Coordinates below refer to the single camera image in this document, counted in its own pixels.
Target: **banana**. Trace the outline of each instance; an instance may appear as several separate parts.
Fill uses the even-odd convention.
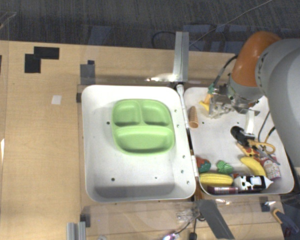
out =
[[[266,172],[261,164],[252,157],[242,157],[240,161],[245,164],[253,172],[254,176],[266,176]]]

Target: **wooden table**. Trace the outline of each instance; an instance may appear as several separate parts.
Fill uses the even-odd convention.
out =
[[[41,73],[25,73],[25,54],[33,54],[34,46],[58,47],[59,59],[42,59]],[[5,139],[0,240],[65,240],[67,223],[78,223],[82,209],[76,101],[80,64],[95,61],[97,78],[144,80],[172,72],[174,51],[0,41],[0,55],[0,142]],[[210,84],[232,55],[190,52],[189,79]],[[221,81],[226,80],[227,73]],[[53,96],[61,96],[61,103],[52,104]],[[282,208],[278,196],[271,200]],[[269,212],[261,212],[257,198],[220,202],[236,239],[283,239],[280,225]],[[160,239],[174,226],[182,227],[175,220],[175,205],[167,201],[144,204],[149,207],[145,210],[141,203],[118,204],[116,209],[115,204],[93,205],[95,213],[112,224],[108,232],[99,228],[108,240]],[[157,220],[161,230],[147,220]],[[181,239],[187,239],[189,230]],[[198,223],[196,232],[198,240],[215,239],[206,222]],[[98,232],[87,233],[89,240],[98,238]]]

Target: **dark floor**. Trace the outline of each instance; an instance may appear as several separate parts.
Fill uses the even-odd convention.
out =
[[[11,40],[173,49],[169,32],[189,31],[193,41],[265,1],[0,0],[0,15],[17,13],[10,20]],[[259,29],[300,37],[300,0],[274,0],[231,25],[191,49],[231,52]]]

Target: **green divided tray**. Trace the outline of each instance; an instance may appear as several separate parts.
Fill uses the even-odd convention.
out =
[[[115,103],[111,117],[116,147],[125,154],[161,154],[175,145],[169,109],[152,99],[123,99]]]

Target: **yellow corn cob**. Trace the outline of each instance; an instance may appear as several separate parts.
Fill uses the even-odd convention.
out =
[[[249,167],[254,176],[266,176],[266,172],[261,164],[252,157],[245,156],[242,157],[240,161]]]
[[[225,187],[231,186],[234,179],[229,175],[205,172],[200,174],[200,182],[205,185],[215,186],[215,187]]]

